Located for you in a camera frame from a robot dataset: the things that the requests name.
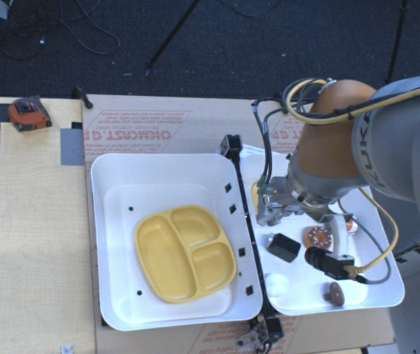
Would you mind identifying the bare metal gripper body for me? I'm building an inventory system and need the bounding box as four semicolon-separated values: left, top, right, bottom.
264;176;331;221

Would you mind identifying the yellow banana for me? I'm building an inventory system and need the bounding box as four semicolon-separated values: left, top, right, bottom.
251;181;266;213

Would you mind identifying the thin black and white rod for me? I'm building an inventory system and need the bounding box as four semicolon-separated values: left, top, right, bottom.
231;149;276;326

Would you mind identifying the black box with silver cap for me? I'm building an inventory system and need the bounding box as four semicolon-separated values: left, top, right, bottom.
267;232;302;264

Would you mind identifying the brown doughnut with white icing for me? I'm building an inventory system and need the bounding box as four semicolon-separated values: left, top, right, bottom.
302;226;334;251

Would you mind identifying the white round ball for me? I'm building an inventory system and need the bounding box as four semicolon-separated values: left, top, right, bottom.
265;272;292;298

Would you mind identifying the orange and white can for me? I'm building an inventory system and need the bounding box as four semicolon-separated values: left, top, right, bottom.
345;215;360;236

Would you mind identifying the white plastic tray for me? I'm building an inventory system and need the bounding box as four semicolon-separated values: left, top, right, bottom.
239;144;406;317
90;152;264;333

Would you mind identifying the brown round toy mushroom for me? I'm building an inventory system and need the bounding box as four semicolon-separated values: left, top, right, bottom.
323;281;346;307

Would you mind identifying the yellow divided plate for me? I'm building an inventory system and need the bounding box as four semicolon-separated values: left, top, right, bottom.
133;204;238;305

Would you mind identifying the brown cardboard board red print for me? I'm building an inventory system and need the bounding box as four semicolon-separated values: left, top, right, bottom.
80;94;396;354

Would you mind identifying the orange and black tape measure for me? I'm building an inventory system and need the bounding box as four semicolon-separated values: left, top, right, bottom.
7;95;53;133

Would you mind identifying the black cylinder on white bracket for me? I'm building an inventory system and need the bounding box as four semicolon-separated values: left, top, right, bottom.
304;214;357;282

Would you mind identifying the black block with thin wires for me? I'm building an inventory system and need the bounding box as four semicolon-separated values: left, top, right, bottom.
256;314;285;347
220;133;243;158

